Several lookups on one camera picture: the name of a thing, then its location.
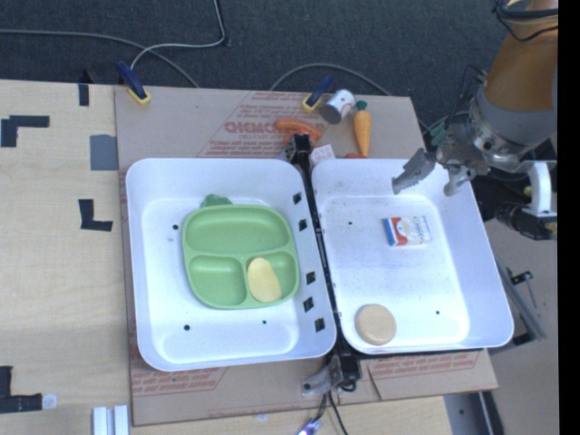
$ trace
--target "small box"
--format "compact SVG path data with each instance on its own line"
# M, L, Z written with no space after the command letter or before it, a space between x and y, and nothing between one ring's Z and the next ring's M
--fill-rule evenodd
M424 216L388 217L383 223L391 247L420 245L431 240L427 219Z

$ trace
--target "cardboard sheet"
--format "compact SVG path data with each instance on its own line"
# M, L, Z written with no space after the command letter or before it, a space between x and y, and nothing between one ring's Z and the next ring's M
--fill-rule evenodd
M275 158L284 150L285 135L273 125L279 116L297 117L319 127L324 135L317 145L331 145L334 156L341 158L358 151L352 117L330 125L301 109L304 93L148 90L151 101L141 106L125 88L115 88L134 425L316 408L320 398L303 396L300 381L318 372L323 358L190 372L156 371L140 358L124 176L132 163L145 158ZM357 100L365 100L372 113L371 158L405 159L422 146L410 99L360 96ZM361 366L356 391L337 394L341 404L497 387L485 350L368 359Z

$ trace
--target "round cookie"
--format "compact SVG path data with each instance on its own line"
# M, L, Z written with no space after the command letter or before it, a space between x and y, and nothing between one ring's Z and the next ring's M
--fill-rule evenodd
M373 345L388 343L397 333L397 323L391 311L380 304L366 304L354 318L356 332Z

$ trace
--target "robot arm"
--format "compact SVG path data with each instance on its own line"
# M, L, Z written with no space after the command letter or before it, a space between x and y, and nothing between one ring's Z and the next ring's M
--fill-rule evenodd
M526 1L530 3L524 10L513 9ZM556 162L523 157L557 132L558 0L495 2L496 16L509 34L488 74L481 75L467 119L449 118L442 123L435 152L418 151L405 171L393 179L393 191L399 193L424 179L435 164L449 173L444 189L448 196L492 169L527 173L536 196L532 204L527 208L504 206L498 219L527 237L553 238L556 215L544 203L551 194L551 183L549 176L538 176L545 176Z

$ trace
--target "gray carpet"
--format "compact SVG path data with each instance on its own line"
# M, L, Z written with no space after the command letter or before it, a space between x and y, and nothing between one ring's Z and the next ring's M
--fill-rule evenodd
M159 51L202 87L267 90L307 63L362 73L410 96L420 119L450 113L467 64L488 69L505 36L491 0L219 0L229 46ZM219 36L212 0L0 0L0 29L107 34L136 44L206 44ZM0 78L118 81L114 65L138 48L87 37L0 34ZM136 64L146 84L189 86L148 54ZM309 91L326 73L354 93L381 93L347 72L305 69L276 88Z

